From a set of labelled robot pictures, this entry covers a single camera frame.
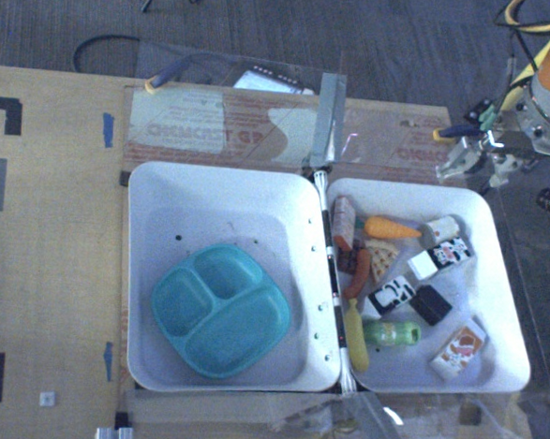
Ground white carton with orange print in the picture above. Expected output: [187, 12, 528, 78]
[427, 315, 490, 385]

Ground black cube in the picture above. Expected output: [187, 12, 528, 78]
[408, 283, 455, 329]

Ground toy pizza slice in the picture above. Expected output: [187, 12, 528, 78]
[361, 238, 402, 286]

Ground yellow banana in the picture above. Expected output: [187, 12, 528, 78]
[339, 297, 376, 374]

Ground brown cardboard board red print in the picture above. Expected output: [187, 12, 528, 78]
[98, 80, 550, 439]

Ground green plastic bottle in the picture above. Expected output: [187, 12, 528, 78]
[360, 316, 424, 352]

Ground teal divided plate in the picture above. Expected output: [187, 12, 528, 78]
[145, 238, 297, 386]

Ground orange carrot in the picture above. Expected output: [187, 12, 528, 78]
[353, 213, 424, 243]

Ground red toy sausage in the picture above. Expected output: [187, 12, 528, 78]
[341, 246, 374, 302]

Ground white plastic tray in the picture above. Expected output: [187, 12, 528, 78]
[311, 175, 544, 404]
[113, 159, 357, 405]

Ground black and white cow-print carton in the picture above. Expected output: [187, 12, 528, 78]
[365, 272, 420, 319]
[406, 233, 475, 285]

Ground small white can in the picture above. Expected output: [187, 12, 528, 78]
[418, 212, 462, 249]

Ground dark purple grapes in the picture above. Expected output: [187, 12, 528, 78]
[335, 236, 364, 276]

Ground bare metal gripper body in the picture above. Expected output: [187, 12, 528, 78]
[476, 95, 550, 174]

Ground pinkish brown toy sausage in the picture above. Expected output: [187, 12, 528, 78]
[330, 194, 359, 242]

